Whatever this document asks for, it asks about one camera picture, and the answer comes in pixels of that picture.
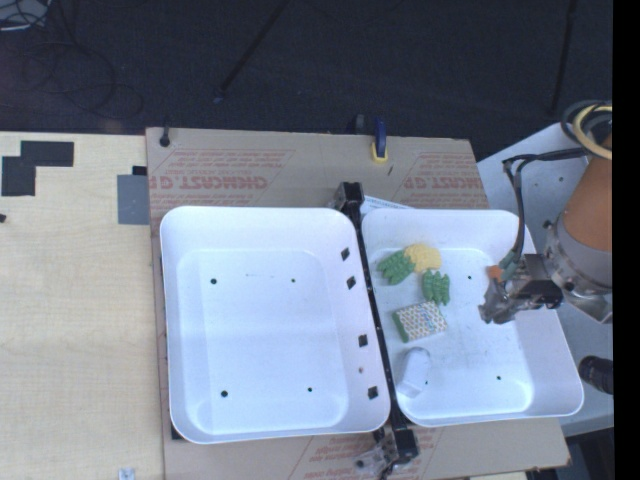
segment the black fabric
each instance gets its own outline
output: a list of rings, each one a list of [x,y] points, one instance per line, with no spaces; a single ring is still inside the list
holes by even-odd
[[[0,32],[0,129],[149,126],[470,139],[478,160],[612,99],[613,0],[53,0]]]

